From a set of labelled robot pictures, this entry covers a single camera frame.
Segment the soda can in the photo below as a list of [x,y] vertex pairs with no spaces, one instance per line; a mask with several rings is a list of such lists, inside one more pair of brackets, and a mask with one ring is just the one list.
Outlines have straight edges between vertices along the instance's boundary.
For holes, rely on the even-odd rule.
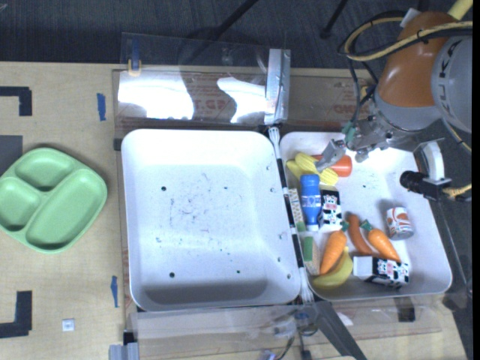
[[386,212],[388,237],[391,240],[408,239],[413,235],[412,223],[404,207],[390,208]]

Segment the blue bottle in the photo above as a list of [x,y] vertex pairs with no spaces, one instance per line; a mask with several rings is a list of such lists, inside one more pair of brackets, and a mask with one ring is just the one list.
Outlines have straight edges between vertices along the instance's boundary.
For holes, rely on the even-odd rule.
[[318,175],[302,175],[301,184],[301,209],[305,217],[305,225],[309,231],[319,229],[318,217],[322,211],[320,199],[320,178]]

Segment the divided plate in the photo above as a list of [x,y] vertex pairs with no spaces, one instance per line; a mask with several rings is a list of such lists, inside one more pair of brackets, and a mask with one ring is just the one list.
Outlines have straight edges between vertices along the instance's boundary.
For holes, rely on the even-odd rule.
[[107,200],[104,180],[53,148],[24,154],[0,177],[0,230],[44,253],[69,248]]

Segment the toy carrot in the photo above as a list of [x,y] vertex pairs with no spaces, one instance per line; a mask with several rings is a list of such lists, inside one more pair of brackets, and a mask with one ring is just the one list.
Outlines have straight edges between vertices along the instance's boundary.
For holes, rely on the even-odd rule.
[[365,256],[373,256],[374,252],[367,244],[367,242],[363,239],[362,233],[360,232],[360,220],[356,214],[350,213],[347,217],[348,221],[348,235],[350,237],[350,241],[355,248],[357,248],[358,252]]
[[380,229],[373,228],[368,220],[365,220],[360,225],[361,228],[368,231],[368,242],[372,244],[377,251],[383,256],[383,259],[394,260],[401,263],[397,251],[392,245],[389,237]]
[[348,223],[343,222],[342,229],[332,232],[328,237],[322,263],[320,264],[320,276],[330,271],[344,252],[344,248],[347,245],[347,235],[345,235],[344,231],[347,228]]

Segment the table surface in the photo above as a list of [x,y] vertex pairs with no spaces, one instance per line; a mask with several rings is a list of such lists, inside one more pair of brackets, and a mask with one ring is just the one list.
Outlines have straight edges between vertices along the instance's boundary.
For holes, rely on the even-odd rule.
[[[14,320],[17,291],[33,294],[28,336],[0,339],[3,359],[107,359],[111,344],[121,344],[126,324],[122,234],[113,149],[113,71],[117,64],[0,63],[0,86],[28,86],[33,115],[18,115],[17,97],[0,97],[0,134],[21,135],[23,153],[41,146],[62,150],[89,165],[106,181],[106,204],[86,234],[63,253],[38,253],[0,232],[0,323]],[[293,70],[309,79],[320,70]],[[327,71],[346,77],[344,72]],[[98,94],[106,100],[106,119],[98,113]],[[110,284],[118,278],[118,307]],[[352,335],[369,359],[465,359],[452,313],[438,299],[435,329],[384,338]],[[74,331],[62,331],[75,319]],[[408,323],[398,323],[404,328]],[[310,347],[315,359],[336,358],[329,343]],[[257,353],[211,355],[195,359],[256,359]],[[298,347],[285,359],[300,359]]]

